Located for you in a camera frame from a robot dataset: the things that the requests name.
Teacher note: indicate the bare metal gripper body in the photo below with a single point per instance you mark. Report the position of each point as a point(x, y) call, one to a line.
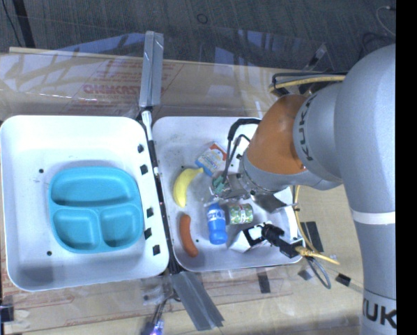
point(239, 187)

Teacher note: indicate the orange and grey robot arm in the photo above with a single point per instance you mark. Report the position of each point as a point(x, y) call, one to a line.
point(365, 145)

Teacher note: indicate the green and white can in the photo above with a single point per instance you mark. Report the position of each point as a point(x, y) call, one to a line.
point(240, 214)

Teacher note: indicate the white, blue and orange carton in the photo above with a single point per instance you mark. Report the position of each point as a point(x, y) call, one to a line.
point(210, 160)

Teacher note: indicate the blue plastic bottle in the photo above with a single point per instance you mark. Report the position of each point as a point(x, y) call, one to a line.
point(217, 226)

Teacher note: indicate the yellow banana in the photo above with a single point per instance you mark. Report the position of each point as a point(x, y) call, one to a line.
point(181, 188)

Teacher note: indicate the orange-brown sausage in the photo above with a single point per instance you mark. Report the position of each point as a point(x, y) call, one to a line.
point(187, 236)

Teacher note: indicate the white plastic tray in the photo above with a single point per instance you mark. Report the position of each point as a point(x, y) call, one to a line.
point(90, 141)
point(184, 138)

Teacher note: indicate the thin black and white rod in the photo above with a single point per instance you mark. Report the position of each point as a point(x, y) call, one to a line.
point(158, 187)

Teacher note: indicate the brown cardboard board, red print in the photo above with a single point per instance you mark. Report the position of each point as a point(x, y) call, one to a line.
point(208, 82)

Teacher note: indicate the blue divided plate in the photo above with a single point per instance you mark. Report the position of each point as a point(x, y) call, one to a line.
point(95, 209)

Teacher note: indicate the black cylinder on white bracket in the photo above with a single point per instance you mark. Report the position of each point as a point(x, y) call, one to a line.
point(273, 235)

